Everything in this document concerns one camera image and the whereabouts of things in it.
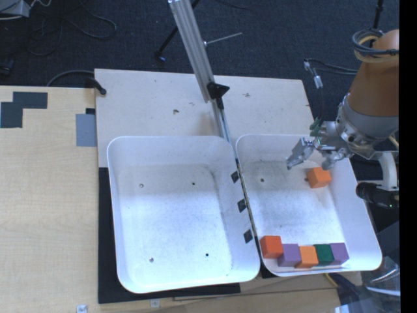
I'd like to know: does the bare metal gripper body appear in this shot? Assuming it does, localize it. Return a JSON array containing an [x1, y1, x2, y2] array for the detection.
[[313, 119, 392, 160]]

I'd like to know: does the orange cube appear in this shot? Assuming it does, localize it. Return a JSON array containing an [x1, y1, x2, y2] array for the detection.
[[306, 166, 332, 189], [259, 235, 284, 260], [294, 245, 319, 269]]

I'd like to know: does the white plastic tray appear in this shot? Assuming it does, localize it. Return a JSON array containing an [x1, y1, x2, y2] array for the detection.
[[235, 133, 383, 278], [106, 135, 262, 295]]

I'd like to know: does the purple cube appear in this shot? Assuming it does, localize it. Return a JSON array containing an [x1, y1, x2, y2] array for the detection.
[[329, 242, 351, 266], [276, 243, 302, 268]]

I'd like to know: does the green cube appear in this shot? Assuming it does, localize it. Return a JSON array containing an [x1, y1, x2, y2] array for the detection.
[[313, 243, 335, 267]]

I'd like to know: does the pale wooden board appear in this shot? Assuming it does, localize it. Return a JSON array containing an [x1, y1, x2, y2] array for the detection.
[[94, 68, 362, 303]]

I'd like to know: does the black cylinder on white bracket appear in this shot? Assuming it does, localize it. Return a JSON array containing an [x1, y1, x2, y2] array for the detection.
[[355, 150, 400, 210]]

